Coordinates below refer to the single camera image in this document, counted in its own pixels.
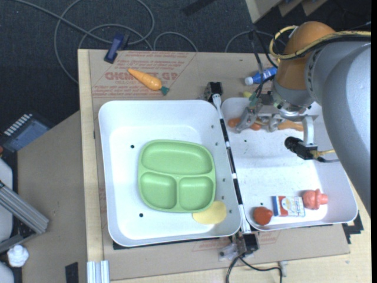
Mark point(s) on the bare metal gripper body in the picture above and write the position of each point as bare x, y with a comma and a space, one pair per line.
290, 112

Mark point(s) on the orange carrot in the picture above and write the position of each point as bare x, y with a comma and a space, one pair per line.
147, 80

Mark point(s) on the white red blue carton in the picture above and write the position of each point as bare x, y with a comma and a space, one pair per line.
288, 206

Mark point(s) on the orange sausage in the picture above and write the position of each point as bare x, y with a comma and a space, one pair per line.
232, 122

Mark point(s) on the green divided plate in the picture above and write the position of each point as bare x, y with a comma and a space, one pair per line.
176, 175

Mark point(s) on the thin black and white rod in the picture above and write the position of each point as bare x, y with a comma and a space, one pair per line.
230, 155

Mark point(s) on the white plastic bottle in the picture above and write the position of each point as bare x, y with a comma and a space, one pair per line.
17, 255

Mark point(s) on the brown cardboard board red print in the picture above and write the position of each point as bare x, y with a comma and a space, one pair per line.
188, 69

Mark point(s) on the black cylinder on white bracket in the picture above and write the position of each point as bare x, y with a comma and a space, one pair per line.
300, 149

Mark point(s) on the white plastic tray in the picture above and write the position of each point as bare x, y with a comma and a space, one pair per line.
279, 175
123, 187

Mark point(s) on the tan toy food piece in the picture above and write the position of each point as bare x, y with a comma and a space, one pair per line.
291, 125

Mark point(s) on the blue and white bottle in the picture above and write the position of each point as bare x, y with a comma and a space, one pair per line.
262, 76

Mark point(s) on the pale yellow round biscuit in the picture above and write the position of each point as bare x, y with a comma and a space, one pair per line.
212, 215

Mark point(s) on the red-orange toy food lump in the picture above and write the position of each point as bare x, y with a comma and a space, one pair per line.
262, 215

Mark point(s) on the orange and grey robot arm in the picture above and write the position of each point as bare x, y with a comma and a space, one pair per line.
338, 99

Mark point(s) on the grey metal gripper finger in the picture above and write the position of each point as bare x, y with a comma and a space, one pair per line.
274, 124
247, 119

